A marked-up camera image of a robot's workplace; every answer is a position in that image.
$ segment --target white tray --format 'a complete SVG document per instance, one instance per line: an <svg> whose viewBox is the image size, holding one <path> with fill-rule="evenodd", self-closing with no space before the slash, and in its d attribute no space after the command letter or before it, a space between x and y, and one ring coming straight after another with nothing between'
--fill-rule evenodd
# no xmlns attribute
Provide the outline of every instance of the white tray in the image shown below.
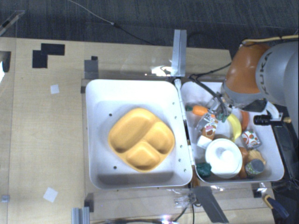
<svg viewBox="0 0 299 224"><path fill-rule="evenodd" d="M154 170L140 173L109 147L108 133L128 111L141 107L174 133L175 147ZM192 178L185 128L174 85L164 81L93 80L86 87L89 173L99 189L184 186Z"/></svg>
<svg viewBox="0 0 299 224"><path fill-rule="evenodd" d="M214 92L219 91L221 89L221 83L213 83L213 82L204 82L209 88L211 88ZM182 99L184 105L202 105L205 106L207 102L212 98L207 91L198 86L193 82L187 82L183 84L182 89ZM235 114L239 119L241 119L241 114L237 109L234 109L233 114ZM239 182L270 182L270 181L278 181L284 176L284 166L280 157L280 153L276 144L276 140L274 138L274 134L271 126L256 126L253 124L253 117L255 115L260 115L261 113L249 113L249 125L248 129L253 129L260 139L262 145L258 147L258 151L262 154L263 158L266 160L265 170L257 175L254 179L222 179L215 175L212 175L209 178L201 180L208 183L239 183ZM196 163L205 162L205 150L198 147L196 145L197 139L197 131L195 130L195 126L199 121L199 117L194 115L192 112L186 112L187 122L188 122L188 130L191 140L191 145L193 149L193 155ZM226 121L225 123L219 122L216 134L223 134L230 137L232 133L230 124ZM238 138L235 143L238 146L245 147L241 137Z"/></svg>

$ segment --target small food package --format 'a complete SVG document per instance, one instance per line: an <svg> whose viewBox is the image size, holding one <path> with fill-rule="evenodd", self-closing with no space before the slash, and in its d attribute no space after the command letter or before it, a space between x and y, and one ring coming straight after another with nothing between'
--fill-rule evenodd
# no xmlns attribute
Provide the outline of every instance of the small food package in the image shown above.
<svg viewBox="0 0 299 224"><path fill-rule="evenodd" d="M206 149L208 145L213 141L215 132L217 129L218 120L214 117L210 117L209 122L202 129L202 134L197 140L197 146Z"/></svg>
<svg viewBox="0 0 299 224"><path fill-rule="evenodd" d="M253 130L244 131L242 133L242 138L249 150L261 146L261 142Z"/></svg>

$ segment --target can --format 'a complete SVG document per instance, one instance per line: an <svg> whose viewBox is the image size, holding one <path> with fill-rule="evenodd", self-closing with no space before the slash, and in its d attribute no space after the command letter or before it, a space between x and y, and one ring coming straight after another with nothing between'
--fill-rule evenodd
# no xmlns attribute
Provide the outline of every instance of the can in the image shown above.
<svg viewBox="0 0 299 224"><path fill-rule="evenodd" d="M242 138L247 149L254 149L261 146L261 142L253 130L247 130L242 133Z"/></svg>
<svg viewBox="0 0 299 224"><path fill-rule="evenodd" d="M253 159L245 165L245 171L248 178L253 178L255 175L260 174L265 169L263 162L259 159Z"/></svg>

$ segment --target gray fabric floor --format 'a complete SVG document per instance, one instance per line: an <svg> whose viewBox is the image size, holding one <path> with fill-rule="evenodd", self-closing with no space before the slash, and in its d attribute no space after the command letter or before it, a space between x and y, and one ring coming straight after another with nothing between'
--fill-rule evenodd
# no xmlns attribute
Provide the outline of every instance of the gray fabric floor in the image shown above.
<svg viewBox="0 0 299 224"><path fill-rule="evenodd" d="M245 37L293 34L299 0L73 0L156 45L187 29L188 46L230 49ZM0 0L0 22L15 10L18 37L145 44L67 0ZM14 36L10 30L5 36Z"/></svg>

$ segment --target yellow object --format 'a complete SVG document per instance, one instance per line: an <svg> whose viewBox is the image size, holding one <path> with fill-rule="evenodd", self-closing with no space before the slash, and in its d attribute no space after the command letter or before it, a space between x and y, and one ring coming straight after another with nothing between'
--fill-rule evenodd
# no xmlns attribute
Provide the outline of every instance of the yellow object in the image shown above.
<svg viewBox="0 0 299 224"><path fill-rule="evenodd" d="M290 117L284 117L283 121L287 124L290 124L292 122Z"/></svg>
<svg viewBox="0 0 299 224"><path fill-rule="evenodd" d="M288 39L298 39L299 35L285 35L285 36L275 36L269 38L262 38L262 39L245 39L242 41L242 44L246 44L248 42L271 42L271 41L278 41L278 40L288 40Z"/></svg>
<svg viewBox="0 0 299 224"><path fill-rule="evenodd" d="M263 162L264 165L266 165L266 161L265 161L265 159L263 159L260 152L258 152L257 150L252 149L252 150L249 150L248 153L249 153L248 162L250 162L254 159L259 159L260 161Z"/></svg>
<svg viewBox="0 0 299 224"><path fill-rule="evenodd" d="M240 123L239 119L234 114L230 114L228 116L227 120L229 121L229 123L232 126L232 129L233 129L232 141L235 142L235 140L237 138L239 138L240 135L242 134L241 123Z"/></svg>
<svg viewBox="0 0 299 224"><path fill-rule="evenodd" d="M272 206L272 205L268 202L268 200L267 200L269 197L271 198L271 196L267 194L266 196L263 197L263 201L266 203L266 205L267 205L270 209L273 209L273 206Z"/></svg>
<svg viewBox="0 0 299 224"><path fill-rule="evenodd" d="M170 128L156 115L146 109L136 108L112 127L108 143L133 169L149 172L172 151L175 139Z"/></svg>

